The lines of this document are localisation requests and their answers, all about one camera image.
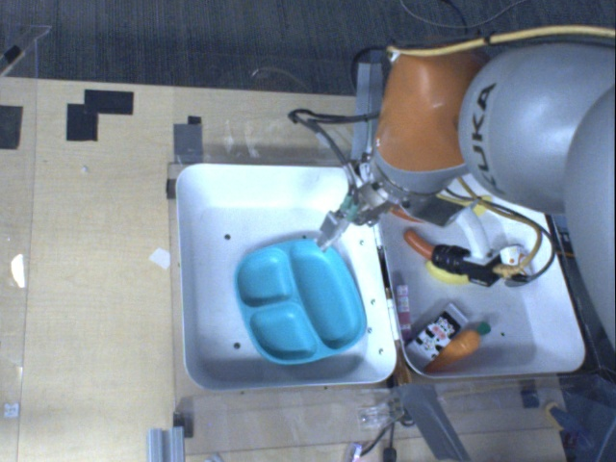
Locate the orange sausage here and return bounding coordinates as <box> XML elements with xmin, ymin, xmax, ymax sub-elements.
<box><xmin>402</xmin><ymin>228</ymin><xmax>437</xmax><ymax>260</ymax></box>

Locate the white plastic tray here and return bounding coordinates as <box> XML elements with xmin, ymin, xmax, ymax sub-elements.
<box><xmin>377</xmin><ymin>199</ymin><xmax>588</xmax><ymax>380</ymax></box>
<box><xmin>174</xmin><ymin>163</ymin><xmax>398</xmax><ymax>392</ymax></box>

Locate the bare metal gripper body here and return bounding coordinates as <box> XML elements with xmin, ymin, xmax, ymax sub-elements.
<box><xmin>348</xmin><ymin>179</ymin><xmax>411</xmax><ymax>228</ymax></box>

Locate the small white printed cup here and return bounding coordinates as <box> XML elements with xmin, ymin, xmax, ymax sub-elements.
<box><xmin>499</xmin><ymin>244</ymin><xmax>528</xmax><ymax>269</ymax></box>

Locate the pink and white packet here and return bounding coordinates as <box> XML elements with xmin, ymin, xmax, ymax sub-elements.
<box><xmin>395</xmin><ymin>284</ymin><xmax>413</xmax><ymax>344</ymax></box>

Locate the black and white cow carton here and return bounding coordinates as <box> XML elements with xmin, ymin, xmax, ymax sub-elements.
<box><xmin>405</xmin><ymin>302</ymin><xmax>469</xmax><ymax>361</ymax></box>

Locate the blue divided plate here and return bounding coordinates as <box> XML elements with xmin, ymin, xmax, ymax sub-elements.
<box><xmin>234</xmin><ymin>238</ymin><xmax>369</xmax><ymax>368</ymax></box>

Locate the orange carrot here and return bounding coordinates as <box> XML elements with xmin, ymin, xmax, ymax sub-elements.
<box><xmin>423</xmin><ymin>321</ymin><xmax>493</xmax><ymax>374</ymax></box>

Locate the yellow round toy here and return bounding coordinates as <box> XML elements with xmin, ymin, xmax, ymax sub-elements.
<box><xmin>424</xmin><ymin>260</ymin><xmax>471</xmax><ymax>289</ymax></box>

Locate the black cylinder on white bracket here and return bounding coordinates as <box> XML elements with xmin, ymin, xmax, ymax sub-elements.
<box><xmin>430</xmin><ymin>207</ymin><xmax>504</xmax><ymax>289</ymax></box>

